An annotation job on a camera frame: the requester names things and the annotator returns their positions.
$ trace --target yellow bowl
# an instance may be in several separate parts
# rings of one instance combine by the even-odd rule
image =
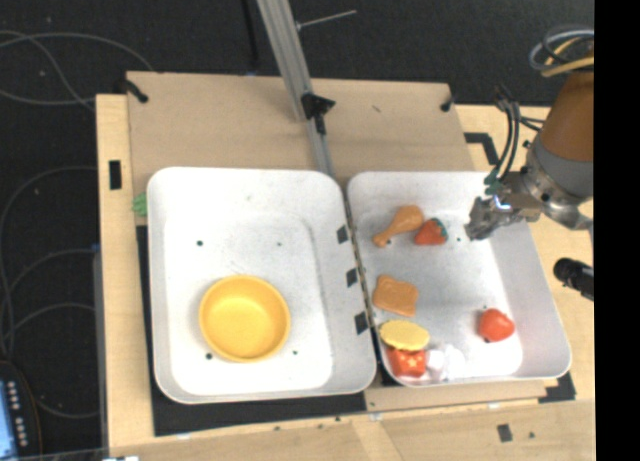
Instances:
[[[286,301],[271,284],[237,275],[212,285],[200,302],[200,330],[220,356],[237,362],[264,360],[289,336]]]

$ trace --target yellow oval toy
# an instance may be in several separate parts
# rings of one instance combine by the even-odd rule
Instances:
[[[382,341],[396,349],[419,351],[428,343],[431,335],[422,326],[404,320],[387,321],[380,326]]]
[[[286,301],[270,283],[248,275],[223,278],[200,302],[200,330],[220,356],[237,362],[264,360],[289,336]]]

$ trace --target tray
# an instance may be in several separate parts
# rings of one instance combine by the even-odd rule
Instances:
[[[419,289],[417,311],[408,319],[431,333],[429,348],[457,353],[455,370],[428,371],[421,378],[394,378],[410,387],[502,379],[554,378],[564,374],[571,352],[526,223],[497,230],[483,241],[464,231],[485,173],[370,172],[354,177],[348,199],[364,284],[369,297],[379,275],[388,274]],[[425,218],[440,219],[449,239],[440,246],[417,246],[415,232],[397,235],[379,248],[374,234],[384,230],[403,205],[418,205]],[[479,315],[499,308],[516,323],[516,333],[486,343],[477,333]],[[373,308],[380,326],[399,315]],[[392,374],[379,340],[382,361]]]
[[[356,393],[376,359],[339,186],[315,171],[166,168],[147,188],[154,373],[171,399],[215,403]],[[208,348],[206,290],[233,274],[275,286],[284,347],[259,363]]]

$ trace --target wooden table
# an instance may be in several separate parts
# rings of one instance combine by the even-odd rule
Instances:
[[[590,240],[585,232],[569,232],[546,218],[531,230],[571,344],[575,400],[539,404],[556,380],[417,392],[383,387],[377,380],[365,392],[366,413],[154,436],[135,236],[136,224],[144,220],[132,211],[134,196],[144,191],[153,171],[169,165],[313,169],[313,162],[306,130],[290,118],[279,78],[146,72],[129,78],[151,97],[147,104],[123,95],[97,98],[112,455],[145,460],[595,457],[593,303],[563,288],[552,273],[563,256],[589,263]],[[319,79],[314,88],[337,102],[326,121],[341,184],[365,170],[484,171],[488,163],[481,145],[466,143],[464,133],[486,133],[498,150],[506,136],[506,121],[493,107],[441,111],[449,96],[444,84]],[[544,118],[546,110],[524,108],[523,114]],[[121,185],[114,186],[110,172],[118,167]],[[511,440],[499,434],[505,431]]]

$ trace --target toy tomato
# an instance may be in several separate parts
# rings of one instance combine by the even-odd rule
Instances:
[[[433,218],[425,222],[413,238],[418,245],[437,246],[447,242],[447,230],[439,219]]]
[[[391,363],[391,371],[396,376],[420,377],[427,370],[427,355],[420,351],[404,351],[387,347],[387,357]]]
[[[516,330],[516,325],[509,317],[496,308],[489,308],[480,317],[478,334],[489,342],[499,342],[509,338]]]

